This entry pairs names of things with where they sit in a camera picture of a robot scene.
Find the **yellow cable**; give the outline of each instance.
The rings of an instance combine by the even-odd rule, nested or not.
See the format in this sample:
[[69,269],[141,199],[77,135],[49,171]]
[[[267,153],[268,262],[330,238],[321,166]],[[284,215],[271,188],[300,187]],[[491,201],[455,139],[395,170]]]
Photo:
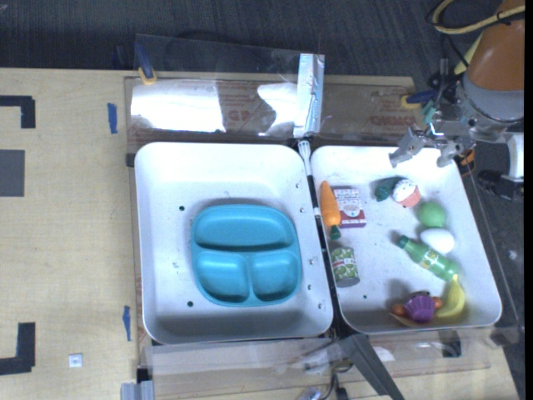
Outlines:
[[512,17],[513,15],[516,15],[517,13],[522,13],[526,11],[526,5],[521,5],[518,7],[514,7],[510,10],[497,13],[496,15],[493,15],[491,17],[488,17],[487,19],[483,19],[479,22],[473,23],[471,25],[467,25],[465,27],[457,27],[457,28],[449,28],[449,27],[442,27],[438,24],[439,16],[441,15],[442,11],[446,9],[451,3],[453,3],[455,0],[444,0],[433,12],[433,17],[431,21],[433,22],[435,28],[444,34],[464,34],[464,33],[470,33],[472,31],[475,31],[477,29],[483,28],[487,25],[490,25],[492,23],[505,21],[506,18]]
[[153,84],[157,81],[157,74],[155,71],[152,70],[152,77],[151,78],[148,78],[144,71],[142,70],[141,67],[138,68],[137,70],[139,72],[139,76],[141,77],[141,80],[144,84],[146,85],[149,85],[149,84]]
[[[474,56],[474,52],[476,51],[477,47],[479,46],[482,37],[483,37],[483,32],[476,39],[474,44],[472,44],[470,49],[468,49],[468,51],[465,53],[464,58],[465,58],[465,61],[467,61],[468,63],[470,63],[470,61],[472,60],[472,57]],[[456,75],[459,75],[459,74],[463,73],[464,71],[466,71],[466,65],[462,61],[459,61],[459,63],[454,68],[453,73],[456,74]]]
[[403,107],[403,108],[406,108],[408,110],[417,110],[418,108],[421,108],[422,105],[420,103],[408,103],[407,102],[407,98],[409,97],[409,95],[404,95],[401,97],[400,99],[400,105]]

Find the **toy lime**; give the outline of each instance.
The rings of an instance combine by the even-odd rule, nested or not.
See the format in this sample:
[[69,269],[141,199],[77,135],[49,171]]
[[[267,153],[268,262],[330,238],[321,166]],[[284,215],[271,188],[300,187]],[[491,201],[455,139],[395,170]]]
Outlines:
[[440,204],[423,202],[418,209],[418,219],[428,228],[442,228],[446,222],[446,212]]
[[457,264],[455,262],[443,257],[425,244],[419,244],[406,236],[401,236],[397,245],[405,249],[413,261],[442,280],[448,282],[457,274]]

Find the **green bottle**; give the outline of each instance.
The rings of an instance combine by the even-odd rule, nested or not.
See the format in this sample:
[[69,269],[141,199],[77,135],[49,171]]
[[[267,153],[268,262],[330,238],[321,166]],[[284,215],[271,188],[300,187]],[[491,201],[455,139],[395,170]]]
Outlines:
[[406,236],[401,236],[397,244],[407,250],[411,259],[421,267],[431,271],[437,277],[449,282],[457,273],[457,264],[447,257],[443,257],[425,244],[413,242]]

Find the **green ball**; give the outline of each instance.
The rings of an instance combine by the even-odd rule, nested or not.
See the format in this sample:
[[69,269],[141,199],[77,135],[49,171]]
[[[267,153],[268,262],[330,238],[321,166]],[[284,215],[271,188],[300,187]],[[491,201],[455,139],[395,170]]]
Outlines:
[[446,212],[440,204],[424,202],[418,209],[418,219],[428,228],[442,228],[446,222]]

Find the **cable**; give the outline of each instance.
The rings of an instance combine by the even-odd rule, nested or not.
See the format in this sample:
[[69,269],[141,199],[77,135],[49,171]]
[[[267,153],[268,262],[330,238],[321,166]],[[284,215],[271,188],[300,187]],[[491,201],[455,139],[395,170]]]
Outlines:
[[353,368],[353,363],[350,363],[346,368],[339,369],[337,367],[334,367],[331,371],[331,380],[330,380],[330,387],[327,389],[327,393],[324,394],[323,397],[320,397],[318,400],[326,400],[331,396],[331,393],[333,393],[333,388],[338,392],[339,390],[342,390],[342,388],[339,387],[339,378],[337,376],[338,373],[346,373],[350,371],[350,369]]
[[491,17],[483,19],[479,22],[472,23],[463,27],[447,27],[441,22],[442,13],[452,4],[455,0],[443,0],[435,9],[430,11],[433,13],[431,17],[431,24],[441,33],[444,34],[464,34],[471,33],[472,31],[480,28],[486,28],[496,23],[508,23],[516,18],[521,18],[522,13],[526,12],[526,5],[520,5],[504,12],[499,12]]
[[318,400],[326,400],[327,398],[329,398],[331,396],[331,393],[333,393],[333,388],[335,386],[339,386],[339,379],[337,378],[335,371],[333,371],[330,379],[330,387],[327,389],[327,393],[323,397],[320,397]]
[[461,154],[457,154],[454,158],[456,161],[459,174],[464,178],[466,176],[471,176],[471,174],[476,170],[476,153],[474,148],[465,150]]
[[446,34],[443,34],[443,36],[446,38],[446,40],[450,44],[451,49],[456,54],[456,56],[459,58],[459,60],[463,63],[463,65],[465,67],[469,67],[470,64],[468,63],[468,61],[466,61],[465,57],[463,56],[461,51],[457,48],[456,44],[453,43],[453,41],[451,40],[451,37]]

